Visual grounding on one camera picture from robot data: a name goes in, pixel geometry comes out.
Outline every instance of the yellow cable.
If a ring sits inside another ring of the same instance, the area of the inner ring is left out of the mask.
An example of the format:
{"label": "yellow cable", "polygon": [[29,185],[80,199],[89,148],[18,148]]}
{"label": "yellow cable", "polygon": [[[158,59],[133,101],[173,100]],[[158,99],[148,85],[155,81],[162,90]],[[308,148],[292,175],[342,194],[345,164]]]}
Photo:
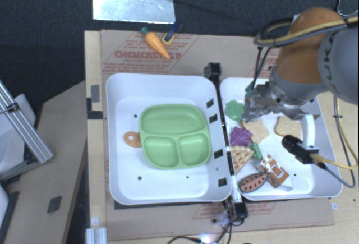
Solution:
{"label": "yellow cable", "polygon": [[[339,101],[338,101],[338,98],[337,98],[337,114],[339,115]],[[345,165],[345,164],[340,164],[340,163],[334,162],[332,160],[326,159],[326,158],[324,158],[321,155],[316,154],[316,153],[310,154],[310,157],[313,158],[313,160],[316,161],[316,162],[326,162],[326,163],[330,163],[332,165],[335,165],[337,167],[341,167],[341,168],[344,168],[344,169],[350,169],[350,170],[357,169],[359,167],[358,157],[355,155],[355,152],[353,151],[352,147],[350,146],[350,144],[348,142],[348,139],[347,139],[347,137],[346,137],[346,135],[344,133],[344,129],[342,127],[342,123],[340,121],[340,118],[338,118],[338,122],[339,122],[339,129],[341,130],[343,138],[344,138],[344,142],[346,143],[347,148],[349,149],[352,156],[354,157],[355,165],[354,166],[348,166],[348,165]]]}
{"label": "yellow cable", "polygon": [[[261,45],[266,45],[266,44],[273,44],[274,42],[279,43],[279,42],[284,42],[286,40],[291,40],[294,38],[298,38],[300,36],[309,34],[309,33],[313,33],[314,31],[318,31],[318,30],[322,30],[322,29],[327,29],[330,27],[335,27],[335,26],[342,26],[342,25],[346,25],[346,24],[353,24],[355,22],[358,22],[358,17],[350,17],[347,18],[346,21],[345,20],[339,20],[339,21],[334,21],[334,22],[327,22],[326,24],[321,24],[318,26],[313,26],[310,27],[308,29],[299,31],[297,33],[291,34],[291,35],[286,35],[286,36],[281,36],[280,38],[276,38],[276,39],[265,39],[262,40],[260,38],[257,39],[257,43],[261,44]],[[287,25],[287,24],[281,24],[281,25],[277,25],[275,27],[280,27],[283,25]]]}

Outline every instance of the white tray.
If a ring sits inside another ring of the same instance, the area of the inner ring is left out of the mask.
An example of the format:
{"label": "white tray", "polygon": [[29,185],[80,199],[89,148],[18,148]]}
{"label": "white tray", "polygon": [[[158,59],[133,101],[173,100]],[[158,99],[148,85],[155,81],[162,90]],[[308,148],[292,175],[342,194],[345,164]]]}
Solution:
{"label": "white tray", "polygon": [[[118,73],[106,85],[109,186],[121,204],[222,201],[232,186],[214,85],[200,76],[161,76]],[[139,131],[141,112],[158,104],[190,104],[207,119],[212,154],[190,169],[163,170],[151,166],[142,148],[128,146],[123,136]],[[217,120],[209,119],[217,115]]]}
{"label": "white tray", "polygon": [[[231,100],[244,103],[245,88],[251,81],[252,79],[244,78],[228,78],[223,80],[220,86],[223,109],[225,109],[225,105]],[[257,84],[264,84],[265,81],[267,80],[258,79]],[[302,126],[302,128],[304,128],[304,130],[302,130],[302,135],[306,135],[306,138],[314,139],[314,146],[319,148],[320,155],[327,159],[334,160],[333,149],[330,144],[324,120],[321,116],[318,101],[315,99],[314,102],[305,104],[302,109],[308,114],[320,115],[314,120],[315,135],[313,135],[312,131],[306,131],[307,126]],[[282,116],[282,114],[271,113],[261,117],[264,125],[269,130],[270,135],[259,144],[259,147],[263,157],[270,154],[288,172],[289,177],[278,188],[273,188],[270,183],[266,182],[260,189],[250,193],[243,193],[243,196],[252,201],[337,196],[343,187],[339,181],[328,172],[315,165],[302,164],[294,158],[293,154],[290,154],[282,146],[282,137],[274,133],[274,127],[279,116]],[[234,126],[240,127],[240,125],[238,122],[231,120],[228,116],[225,116],[225,121],[229,137]],[[238,173],[237,180],[240,181],[246,176],[258,172],[255,169],[255,166],[258,163],[259,160],[250,159]],[[330,169],[339,175],[339,169],[337,167],[330,165]]]}

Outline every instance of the toy donut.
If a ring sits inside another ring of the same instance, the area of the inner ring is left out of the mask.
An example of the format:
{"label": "toy donut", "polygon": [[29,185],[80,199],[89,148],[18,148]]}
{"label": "toy donut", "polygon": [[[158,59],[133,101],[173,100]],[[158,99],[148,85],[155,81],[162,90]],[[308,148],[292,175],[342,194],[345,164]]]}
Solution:
{"label": "toy donut", "polygon": [[125,143],[127,143],[129,146],[133,148],[140,148],[141,145],[141,139],[140,139],[140,133],[135,133],[133,131],[126,132],[123,136],[123,139]]}

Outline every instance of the cardboard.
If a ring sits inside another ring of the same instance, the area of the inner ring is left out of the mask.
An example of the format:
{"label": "cardboard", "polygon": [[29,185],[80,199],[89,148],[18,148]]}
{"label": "cardboard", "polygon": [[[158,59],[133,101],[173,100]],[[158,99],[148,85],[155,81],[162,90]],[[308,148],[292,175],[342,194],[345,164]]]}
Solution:
{"label": "cardboard", "polygon": [[[117,72],[202,75],[209,62],[219,62],[222,66],[221,79],[252,77],[254,74],[257,48],[252,38],[175,34],[174,41],[167,46],[170,60],[154,52],[139,32],[102,31],[100,38],[101,52],[97,53],[101,54],[101,75],[96,83],[96,78],[87,70],[86,79],[91,78],[91,87],[100,86],[104,120],[107,119],[105,84],[108,77]],[[275,63],[277,56],[277,49],[269,53],[260,77],[269,77],[269,67]],[[154,206],[115,203],[108,188],[107,133],[107,122],[104,121],[105,222],[109,241],[221,231],[212,219],[224,210],[222,203]],[[252,202],[248,204],[248,212],[249,217],[244,224],[235,227],[234,231],[334,224],[328,199]]]}

